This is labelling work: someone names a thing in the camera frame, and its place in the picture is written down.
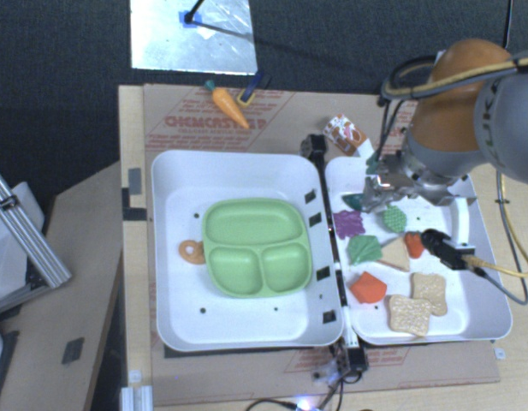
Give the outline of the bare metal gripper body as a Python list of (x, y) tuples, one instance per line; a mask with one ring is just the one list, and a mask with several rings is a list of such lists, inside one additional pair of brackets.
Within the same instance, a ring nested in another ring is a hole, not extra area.
[(448, 188), (457, 179), (434, 173), (410, 152), (397, 152), (380, 159), (374, 154), (366, 166), (366, 177), (374, 177), (380, 191), (396, 189), (396, 201), (420, 197), (434, 206), (449, 206), (455, 199)]

